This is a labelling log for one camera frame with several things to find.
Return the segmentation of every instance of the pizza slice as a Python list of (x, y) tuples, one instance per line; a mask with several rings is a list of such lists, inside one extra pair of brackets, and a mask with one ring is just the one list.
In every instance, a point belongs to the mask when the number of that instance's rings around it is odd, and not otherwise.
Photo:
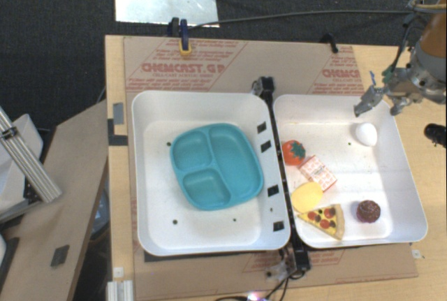
[(311, 210), (298, 215), (298, 218), (312, 224), (319, 230), (341, 240), (344, 234), (343, 209), (340, 204)]

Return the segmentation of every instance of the yellow oval object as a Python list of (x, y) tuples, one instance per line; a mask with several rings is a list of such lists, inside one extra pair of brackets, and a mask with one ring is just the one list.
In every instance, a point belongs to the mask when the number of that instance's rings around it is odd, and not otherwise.
[(313, 210), (323, 197), (323, 189), (317, 182), (301, 184), (291, 195), (292, 206), (299, 213)]

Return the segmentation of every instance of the white egg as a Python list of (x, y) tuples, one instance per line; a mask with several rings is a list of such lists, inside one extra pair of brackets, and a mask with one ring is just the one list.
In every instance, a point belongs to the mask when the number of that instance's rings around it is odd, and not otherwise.
[(375, 146), (377, 143), (377, 130), (373, 124), (363, 122), (357, 125), (356, 128), (357, 139), (365, 146)]

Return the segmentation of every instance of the turquoise plate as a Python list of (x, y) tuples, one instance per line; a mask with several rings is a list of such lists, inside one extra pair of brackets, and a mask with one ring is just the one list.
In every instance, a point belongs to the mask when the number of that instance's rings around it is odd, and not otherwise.
[(186, 199), (202, 210), (219, 210), (257, 196), (264, 183), (246, 135), (231, 124), (212, 124), (179, 135), (170, 148)]

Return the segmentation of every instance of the toy food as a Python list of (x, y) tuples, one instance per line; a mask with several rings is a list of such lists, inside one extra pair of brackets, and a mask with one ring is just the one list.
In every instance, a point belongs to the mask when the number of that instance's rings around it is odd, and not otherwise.
[(298, 166), (304, 161), (306, 150), (298, 141), (290, 140), (282, 145), (282, 156), (286, 164)]
[(315, 226), (335, 239), (341, 240), (343, 238), (344, 215), (340, 204), (333, 204), (299, 214), (298, 218)]
[(356, 136), (359, 142), (365, 146), (372, 147), (377, 143), (377, 130), (374, 125), (369, 122), (357, 125)]
[(380, 206), (372, 200), (364, 200), (357, 207), (357, 218), (363, 223), (374, 223), (380, 217)]
[(300, 172), (309, 180), (317, 182), (324, 191), (332, 186), (337, 178), (328, 170), (317, 156), (312, 156), (300, 166)]
[(292, 206), (299, 212), (305, 213), (314, 208), (321, 197), (323, 190), (316, 182), (301, 184), (291, 195)]

